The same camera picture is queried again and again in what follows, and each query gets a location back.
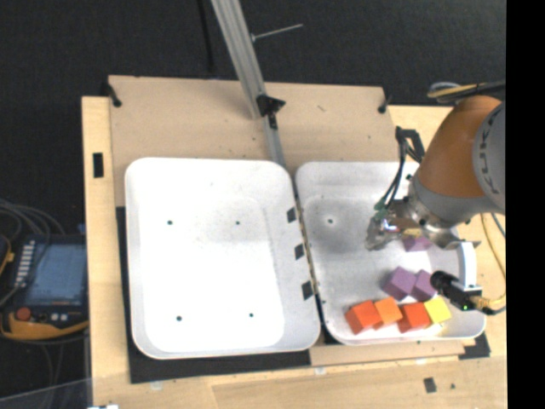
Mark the black cylinder on white bracket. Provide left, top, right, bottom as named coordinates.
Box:
left=429, top=240, right=485, bottom=313

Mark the red-orange cube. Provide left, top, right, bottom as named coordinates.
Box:
left=397, top=302, right=432, bottom=334
left=344, top=299, right=384, bottom=337

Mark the white plastic tray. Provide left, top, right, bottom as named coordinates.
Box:
left=294, top=160, right=488, bottom=347
left=123, top=156, right=322, bottom=360

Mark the purple cube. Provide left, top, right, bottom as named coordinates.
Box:
left=402, top=234, right=433, bottom=253
left=382, top=266, right=418, bottom=302
left=410, top=269, right=439, bottom=303

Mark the yellow cube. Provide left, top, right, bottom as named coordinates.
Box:
left=423, top=297, right=453, bottom=325

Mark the brown flat board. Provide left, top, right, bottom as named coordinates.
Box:
left=107, top=74, right=478, bottom=368

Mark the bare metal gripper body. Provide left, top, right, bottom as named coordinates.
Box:
left=373, top=199, right=464, bottom=250

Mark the orange cube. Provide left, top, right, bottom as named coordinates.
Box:
left=374, top=296, right=404, bottom=325

